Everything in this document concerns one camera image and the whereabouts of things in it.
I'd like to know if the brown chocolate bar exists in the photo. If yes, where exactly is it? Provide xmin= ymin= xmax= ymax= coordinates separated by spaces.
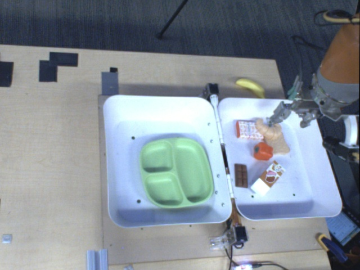
xmin=233 ymin=163 xmax=249 ymax=189

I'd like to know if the orange bell pepper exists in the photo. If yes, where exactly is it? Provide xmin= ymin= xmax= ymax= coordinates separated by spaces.
xmin=253 ymin=142 xmax=274 ymax=161

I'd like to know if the black block with thin wires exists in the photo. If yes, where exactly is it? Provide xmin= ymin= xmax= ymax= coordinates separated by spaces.
xmin=234 ymin=226 xmax=249 ymax=249
xmin=206 ymin=83 xmax=220 ymax=97

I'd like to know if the yellow banana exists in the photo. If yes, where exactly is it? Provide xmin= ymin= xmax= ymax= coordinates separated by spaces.
xmin=235 ymin=78 xmax=266 ymax=99

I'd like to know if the thin black and white rod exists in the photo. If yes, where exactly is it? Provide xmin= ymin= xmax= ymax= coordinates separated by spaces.
xmin=209 ymin=93 xmax=243 ymax=228

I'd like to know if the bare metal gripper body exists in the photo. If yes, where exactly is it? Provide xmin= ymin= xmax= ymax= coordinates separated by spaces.
xmin=291 ymin=89 xmax=352 ymax=122

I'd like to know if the green divided plate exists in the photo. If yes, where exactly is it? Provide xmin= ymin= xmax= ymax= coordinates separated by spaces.
xmin=139 ymin=137 xmax=215 ymax=209

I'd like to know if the orange and white packet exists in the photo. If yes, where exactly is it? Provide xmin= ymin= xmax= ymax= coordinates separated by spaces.
xmin=235 ymin=119 xmax=265 ymax=141

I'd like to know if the white plastic tray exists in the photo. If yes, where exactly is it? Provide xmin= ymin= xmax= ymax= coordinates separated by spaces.
xmin=102 ymin=94 xmax=233 ymax=228
xmin=218 ymin=97 xmax=343 ymax=222

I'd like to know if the beige croissant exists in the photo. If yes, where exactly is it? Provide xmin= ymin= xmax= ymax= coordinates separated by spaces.
xmin=255 ymin=117 xmax=291 ymax=155

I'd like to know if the white and brown carton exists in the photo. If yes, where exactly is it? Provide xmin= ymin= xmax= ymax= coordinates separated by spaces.
xmin=250 ymin=160 xmax=286 ymax=197

